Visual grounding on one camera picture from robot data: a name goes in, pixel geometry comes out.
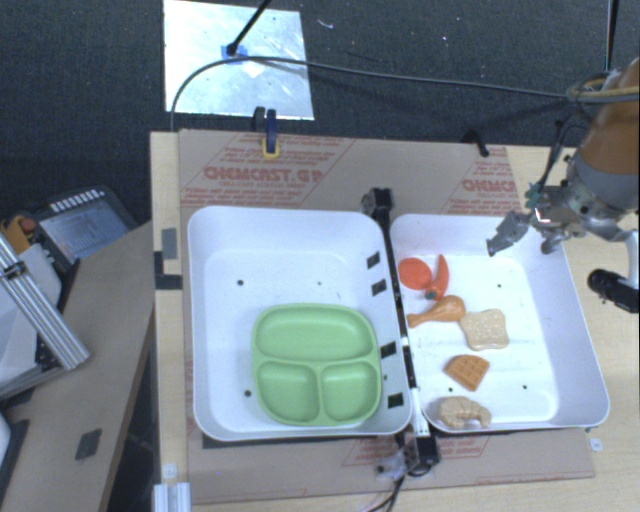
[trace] black pole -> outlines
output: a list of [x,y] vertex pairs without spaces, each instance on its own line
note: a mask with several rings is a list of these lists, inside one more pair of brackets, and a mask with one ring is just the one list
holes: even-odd
[[607,48],[604,57],[604,70],[611,69],[611,55],[613,54],[613,38],[616,35],[616,22],[618,21],[619,0],[609,0],[609,15],[607,19]]
[[258,7],[258,10],[253,14],[253,16],[251,16],[251,19],[242,29],[242,32],[238,34],[238,37],[236,37],[236,40],[233,43],[227,45],[227,55],[229,57],[235,57],[236,52],[238,51],[238,46],[240,46],[240,42],[244,39],[244,36],[247,35],[247,32],[251,30],[251,27],[253,27],[255,22],[258,21],[258,18],[264,12],[264,10],[269,6],[270,3],[271,3],[271,0],[262,0],[260,7]]

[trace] toy food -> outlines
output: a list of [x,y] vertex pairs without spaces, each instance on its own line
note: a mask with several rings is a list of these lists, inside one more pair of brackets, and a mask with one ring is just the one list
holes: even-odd
[[449,265],[447,265],[447,260],[444,259],[444,256],[440,254],[438,256],[438,272],[436,274],[436,278],[431,281],[426,289],[427,299],[442,299],[442,297],[444,297],[444,294],[447,292],[448,286]]
[[491,423],[491,413],[478,402],[464,396],[451,396],[440,403],[438,415],[451,428],[463,428],[467,420],[478,420],[484,428]]
[[431,269],[418,258],[405,258],[398,264],[400,282],[412,290],[424,290],[431,282]]
[[460,319],[460,326],[472,350],[504,348],[509,344],[507,322],[499,309],[467,313]]
[[457,295],[447,295],[426,313],[407,315],[409,327],[417,327],[423,322],[457,322],[467,312],[464,301]]
[[456,356],[449,361],[444,373],[462,384],[469,391],[475,391],[478,389],[488,369],[489,361],[478,356],[463,355]]

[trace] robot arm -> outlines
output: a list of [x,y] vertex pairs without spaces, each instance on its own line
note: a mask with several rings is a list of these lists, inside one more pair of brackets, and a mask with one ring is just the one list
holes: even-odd
[[581,84],[569,90],[576,102],[601,103],[582,144],[569,161],[567,176],[560,186],[546,185],[546,178],[559,154],[561,138],[551,150],[547,170],[527,192],[529,213],[509,212],[487,240],[489,255],[503,250],[527,232],[536,229],[544,238],[544,254],[564,240],[594,234],[609,242],[625,242],[629,254],[629,276],[596,270],[589,286],[617,306],[638,312],[638,231],[624,231],[618,222],[638,210],[638,83],[640,59],[623,72],[595,82],[592,91]]

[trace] divided green plate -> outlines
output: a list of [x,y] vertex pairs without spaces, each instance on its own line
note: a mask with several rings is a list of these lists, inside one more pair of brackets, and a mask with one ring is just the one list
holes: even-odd
[[300,426],[359,423],[377,409],[382,382],[375,333],[357,311],[325,304],[274,306],[251,339],[262,408]]

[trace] dark gray floor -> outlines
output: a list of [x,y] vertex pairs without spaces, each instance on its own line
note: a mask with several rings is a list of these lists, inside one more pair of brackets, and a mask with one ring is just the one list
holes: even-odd
[[[307,57],[324,63],[554,92],[603,65],[605,0],[274,0],[271,6],[300,11]],[[95,184],[109,185],[137,220],[150,217],[148,134],[168,129],[162,26],[161,0],[0,4],[0,218],[25,200]],[[639,26],[640,3],[623,0],[614,65],[638,54]],[[473,127],[489,143],[546,145],[561,106],[324,71],[311,73],[311,90],[316,120],[281,123],[282,131],[457,141]],[[248,127],[246,119],[179,116],[178,123]]]

